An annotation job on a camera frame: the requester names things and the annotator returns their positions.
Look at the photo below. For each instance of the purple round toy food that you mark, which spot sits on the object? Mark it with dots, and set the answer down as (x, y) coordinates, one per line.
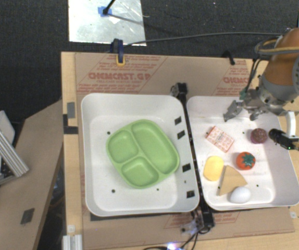
(259, 136)

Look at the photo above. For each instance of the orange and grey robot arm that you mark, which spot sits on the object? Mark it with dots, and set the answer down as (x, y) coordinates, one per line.
(282, 69)

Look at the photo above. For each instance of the white plastic tray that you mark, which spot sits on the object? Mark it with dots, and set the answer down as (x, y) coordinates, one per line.
(269, 181)
(100, 139)

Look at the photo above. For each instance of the white toy egg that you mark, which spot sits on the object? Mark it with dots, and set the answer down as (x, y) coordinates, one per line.
(240, 194)

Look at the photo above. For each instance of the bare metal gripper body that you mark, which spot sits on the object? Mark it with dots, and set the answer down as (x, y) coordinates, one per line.
(262, 101)

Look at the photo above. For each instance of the tan toy cheese wedge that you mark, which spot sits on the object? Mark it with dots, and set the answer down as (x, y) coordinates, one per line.
(231, 180)

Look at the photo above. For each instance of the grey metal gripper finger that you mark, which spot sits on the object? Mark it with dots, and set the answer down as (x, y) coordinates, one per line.
(231, 112)
(255, 114)

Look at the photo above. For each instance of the red and white packet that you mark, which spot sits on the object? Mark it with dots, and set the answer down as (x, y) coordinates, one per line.
(219, 139)

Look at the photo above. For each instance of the green divided plate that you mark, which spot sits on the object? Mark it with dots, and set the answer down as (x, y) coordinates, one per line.
(141, 152)

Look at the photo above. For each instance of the thin black rod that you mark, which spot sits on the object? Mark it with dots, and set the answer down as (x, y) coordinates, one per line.
(191, 139)

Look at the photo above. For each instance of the black cylinder on white bracket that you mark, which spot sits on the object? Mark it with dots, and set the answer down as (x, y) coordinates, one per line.
(285, 137)

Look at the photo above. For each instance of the red toy tomato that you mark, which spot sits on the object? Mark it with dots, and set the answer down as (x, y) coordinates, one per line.
(246, 161)

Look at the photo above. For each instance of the brown cardboard board red print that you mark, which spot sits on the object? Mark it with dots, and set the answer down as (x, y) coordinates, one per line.
(144, 74)

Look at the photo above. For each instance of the yellow oval toy food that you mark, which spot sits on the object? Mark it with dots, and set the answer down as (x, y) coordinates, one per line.
(213, 168)

